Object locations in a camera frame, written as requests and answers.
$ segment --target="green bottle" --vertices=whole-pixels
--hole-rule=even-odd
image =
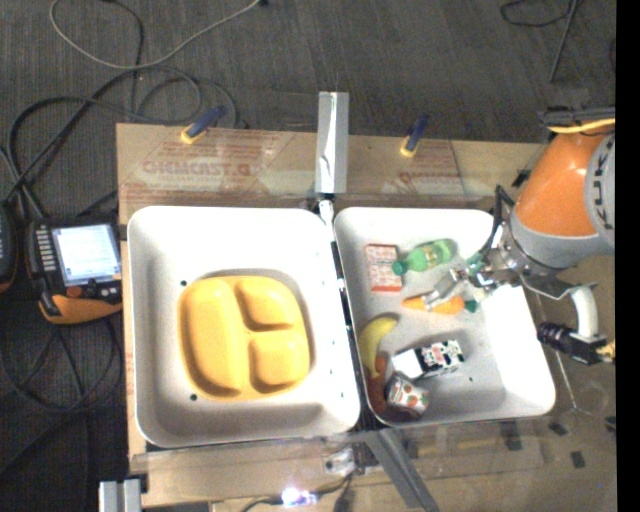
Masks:
[[[397,276],[409,270],[424,272],[442,263],[447,263],[453,256],[453,243],[450,240],[435,240],[420,244],[412,249],[405,259],[394,261],[391,270]]]

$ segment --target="yellow divided tray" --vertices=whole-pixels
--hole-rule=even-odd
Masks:
[[[191,384],[212,400],[243,401],[297,386],[310,351],[298,302],[262,276],[210,277],[178,301],[180,352]]]

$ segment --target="banana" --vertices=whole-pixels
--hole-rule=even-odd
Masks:
[[[376,370],[376,355],[380,340],[393,329],[398,320],[389,315],[379,316],[371,320],[358,337],[358,350],[362,364],[371,374],[371,378],[378,377]]]

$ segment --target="gray carpet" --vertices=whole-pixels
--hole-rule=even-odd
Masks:
[[[57,20],[87,51],[131,65],[139,28],[123,6],[142,20],[141,62],[146,63],[248,3],[67,0],[59,5]],[[564,20],[543,27],[514,25],[501,17],[503,3],[269,0],[198,38],[165,64],[200,81],[199,112],[227,101],[217,88],[222,87],[237,113],[222,125],[239,128],[314,131],[322,90],[350,93],[350,132],[361,135],[402,136],[426,112],[426,137],[540,142],[547,134],[537,120],[539,111],[615,105],[614,0],[578,3],[552,83]],[[5,149],[24,109],[51,97],[90,96],[119,73],[65,43],[48,19],[50,5],[0,2],[0,145]],[[507,13],[514,21],[539,24],[563,15],[568,5],[530,0]],[[128,108],[135,94],[138,113],[178,120],[192,113],[194,95],[175,76],[158,70],[128,75],[100,99]],[[21,168],[80,105],[51,103],[20,119],[11,144]],[[115,190],[115,123],[123,121],[136,120],[113,109],[87,109],[63,143],[34,166],[32,189],[46,214],[75,215]],[[11,185],[0,163],[0,197]],[[110,201],[101,208],[114,206]],[[28,374],[50,335],[33,299],[23,269],[0,296],[1,348],[16,377]],[[121,317],[110,321],[121,336]],[[107,331],[92,324],[63,334],[89,386],[109,359]],[[68,405],[76,390],[58,341],[31,384],[42,400]],[[115,368],[110,371],[114,377]],[[11,393],[6,376],[0,376],[0,396],[0,467],[11,462],[0,475],[0,510],[97,510],[98,482],[122,479],[127,472],[122,382],[99,407],[74,416],[35,408]]]

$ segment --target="light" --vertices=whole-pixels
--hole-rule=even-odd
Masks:
[[[297,507],[299,505],[315,505],[318,503],[318,496],[309,491],[300,491],[295,487],[288,487],[280,495],[282,504],[285,507]]]

